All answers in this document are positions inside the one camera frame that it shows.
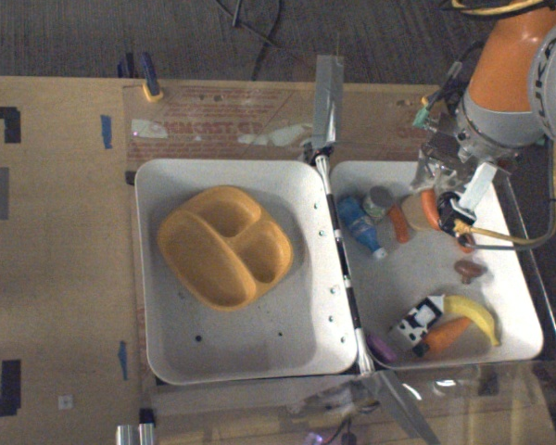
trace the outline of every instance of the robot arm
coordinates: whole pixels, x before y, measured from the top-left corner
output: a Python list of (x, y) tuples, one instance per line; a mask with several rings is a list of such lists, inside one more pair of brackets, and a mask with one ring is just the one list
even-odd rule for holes
[[(424, 168), (442, 173), (432, 183), (440, 195), (440, 227), (451, 235), (477, 232), (469, 228), (474, 209), (498, 170), (510, 173), (521, 151), (544, 134), (556, 144), (556, 0), (541, 1), (512, 0), (520, 7), (496, 23), (452, 115), (427, 121), (434, 135), (412, 185), (421, 185)], [(424, 119), (419, 113), (417, 121)]]

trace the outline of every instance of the gray carpet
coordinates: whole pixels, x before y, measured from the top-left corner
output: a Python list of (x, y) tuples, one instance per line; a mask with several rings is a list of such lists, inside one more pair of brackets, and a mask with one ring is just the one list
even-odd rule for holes
[[(441, 12), (440, 1), (282, 0), (258, 78), (312, 81), (316, 55), (337, 50), (349, 83), (438, 83), (492, 25)], [(276, 0), (245, 0), (242, 17), (267, 34), (277, 12)], [(161, 78), (247, 80), (261, 47), (213, 0), (0, 0), (0, 75), (116, 77), (125, 53), (148, 51)], [(533, 235), (546, 227), (544, 167), (532, 147), (513, 176)], [(556, 237), (536, 260), (556, 313)], [(555, 342), (544, 356), (556, 358)]]

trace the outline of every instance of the wooden table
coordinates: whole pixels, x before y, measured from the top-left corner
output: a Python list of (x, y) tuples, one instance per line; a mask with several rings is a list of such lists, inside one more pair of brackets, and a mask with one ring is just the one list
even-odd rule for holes
[[(124, 177), (122, 88), (135, 84), (0, 77), (0, 107), (17, 108), (21, 116), (19, 144), (5, 143), (0, 120), (0, 168), (7, 169), (9, 183), (7, 219), (0, 220), (0, 377), (3, 361), (20, 360), (21, 367), (21, 404), (16, 415), (0, 417), (0, 443), (111, 443), (116, 426), (137, 424), (145, 405), (133, 188)], [(209, 89), (242, 83), (181, 84)], [(312, 94), (309, 84), (257, 87), (301, 100)], [(375, 156), (414, 159), (425, 134), (407, 127), (430, 89), (347, 86), (345, 125), (361, 133), (394, 121)], [(111, 119), (112, 148), (106, 148), (101, 116)], [(58, 399), (66, 396), (73, 407), (59, 410)], [(550, 429), (547, 411), (544, 417)], [(553, 443), (551, 433), (547, 440)]]

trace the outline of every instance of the yellow divided plate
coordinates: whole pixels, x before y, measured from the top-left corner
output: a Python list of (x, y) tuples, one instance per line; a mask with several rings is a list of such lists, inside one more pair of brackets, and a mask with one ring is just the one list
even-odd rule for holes
[(276, 286), (293, 262), (290, 240), (253, 197), (215, 186), (174, 210), (158, 247), (185, 287), (222, 311), (249, 305)]

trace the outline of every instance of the black tape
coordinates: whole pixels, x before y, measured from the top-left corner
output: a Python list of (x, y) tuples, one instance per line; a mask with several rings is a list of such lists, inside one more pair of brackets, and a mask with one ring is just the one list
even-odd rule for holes
[(340, 228), (340, 221), (337, 217), (337, 209), (335, 208), (335, 199), (334, 195), (331, 193), (327, 195), (327, 206), (330, 209), (330, 217), (332, 218), (332, 226), (334, 227), (334, 231)]
[(20, 360), (2, 361), (0, 417), (16, 415), (20, 409)]
[(140, 409), (140, 423), (141, 424), (153, 424), (157, 426), (157, 419), (155, 417), (155, 411), (150, 408)]
[(352, 288), (347, 288), (346, 294), (348, 297), (348, 305), (350, 306), (350, 315), (352, 316), (352, 325), (356, 330), (362, 327), (360, 324), (359, 306), (356, 303), (356, 297), (354, 296), (354, 290)]
[(4, 143), (19, 144), (20, 112), (17, 108), (0, 108), (0, 119), (4, 119)]
[(130, 186), (136, 185), (136, 172), (125, 172), (126, 183)]
[(350, 268), (348, 267), (348, 260), (346, 259), (346, 252), (344, 251), (344, 240), (342, 237), (337, 237), (335, 239), (335, 246), (337, 248), (337, 254), (340, 259), (340, 268), (342, 269), (342, 275), (345, 277), (350, 277)]

